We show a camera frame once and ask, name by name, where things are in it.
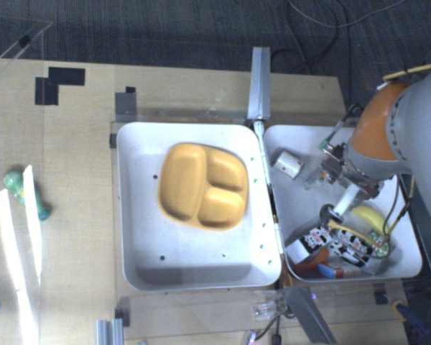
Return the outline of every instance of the metal bracket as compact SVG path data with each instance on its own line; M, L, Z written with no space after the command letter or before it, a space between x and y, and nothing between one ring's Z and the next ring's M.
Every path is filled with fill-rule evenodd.
M126 92L115 93L115 121L128 123L137 119L137 96L135 87L126 87Z
M123 320L96 321L96 345L124 345Z
M287 287L282 290L287 305L312 343L337 344L307 287Z
M257 120L253 124L254 126L254 133L257 136L257 139L259 140L259 146L260 146L260 154L261 154L261 161L264 165L264 173L265 173L265 182L267 185L271 185L271 179L270 179L270 171L269 171L269 161L267 157L267 151L265 150L265 144L264 144L264 123L260 120Z
M126 308L115 308L115 319L118 318L123 320L123 327L129 327L131 323L129 320L129 306Z
M268 120L270 117L270 49L252 50L251 87L247 119Z

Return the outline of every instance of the gray floor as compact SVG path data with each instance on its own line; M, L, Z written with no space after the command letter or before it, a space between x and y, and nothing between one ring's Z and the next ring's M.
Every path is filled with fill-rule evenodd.
M283 15L284 0L0 0L0 52L18 38L18 19L50 20L45 58L249 70L251 47L295 49ZM329 0L343 23L343 15ZM349 21L399 0L341 0ZM297 0L316 19L331 16L312 0ZM332 38L333 30L304 19L291 9L288 18L307 58ZM340 29L332 50L312 66L313 74L336 75L347 104L365 104L382 74L431 63L431 0L402 5ZM38 56L29 52L27 56ZM272 70L287 73L302 59L278 55Z

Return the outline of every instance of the clear plastic panel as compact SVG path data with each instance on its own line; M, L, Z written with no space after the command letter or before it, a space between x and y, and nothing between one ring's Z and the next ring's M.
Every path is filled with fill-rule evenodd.
M0 34L0 344L39 344L44 109L35 105L35 78L44 63L18 59L43 58L51 23L4 20L16 34L11 42ZM42 201L32 198L33 181Z

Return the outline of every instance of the white cable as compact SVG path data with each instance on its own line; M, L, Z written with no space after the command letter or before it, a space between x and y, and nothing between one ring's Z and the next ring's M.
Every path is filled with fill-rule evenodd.
M378 13L380 13L380 12L384 12L385 10L388 10L388 9L392 9L392 8L394 8L394 7L396 7L396 6L398 6L398 5L400 5L400 4L402 4L402 3L404 3L406 0L401 0L401 1L398 1L397 3L395 3L395 4L392 4L392 5L389 5L389 6L385 6L384 8L381 8L381 9L377 9L377 10L374 10L373 12L370 12L370 13L368 13L368 14L366 14L366 15L364 15L363 17L361 17L361 18L359 18L359 19L357 19L357 20L355 20L355 21L353 21L353 22L350 22L350 23L347 23L347 24L342 24L342 25L336 25L336 26L333 26L333 25L331 25L331 24L326 24L326 23L323 23L323 22L320 22L320 21L318 21L318 20L316 20L316 19L314 19L313 17L310 17L309 15L307 15L306 13L304 13L303 11L301 11L300 9L298 9L290 0L289 0L289 5L297 12L297 13L299 13L300 15L302 15L304 18L306 18L306 19L309 19L310 21L312 21L312 22L314 22L314 23L316 23L316 24L319 24L319 25L321 25L321 26L324 26L324 27L327 27L327 28L345 28L345 27L349 27L349 26L352 26L352 25L354 25L354 24L356 24L356 23L359 23L359 22L362 22L363 20L365 20L366 18L369 18L369 17L371 17L372 15L374 15L374 14L378 14Z

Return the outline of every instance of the white tray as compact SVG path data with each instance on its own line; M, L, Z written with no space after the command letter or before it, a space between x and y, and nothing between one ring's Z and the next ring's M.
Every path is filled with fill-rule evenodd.
M157 205L168 149L180 142L219 147L246 165L249 191L240 223L196 229L166 218ZM139 290L264 286L281 262L255 134L239 125L130 123L117 136L124 274Z
M276 153L284 149L304 162L300 174L295 180L276 169L270 169L279 225L285 244L316 227L313 224L316 224L318 220L320 208L326 203L335 205L343 194L343 187L337 183L334 185L323 183L318 189L305 190L304 188L305 180L325 158L323 152L318 149L318 145L329 135L331 130L332 128L327 126L277 125L268 128L265 133L264 142L270 161ZM352 131L353 129L349 128L341 129L332 143L347 142ZM385 216L391 208L395 191L396 180L394 178L387 180L380 194L366 204ZM399 194L392 216L397 216L403 206L404 199ZM376 276L363 274L357 278L342 280L416 276L422 268L422 256L408 214L404 215L393 230L391 242L394 244L394 249L384 259Z

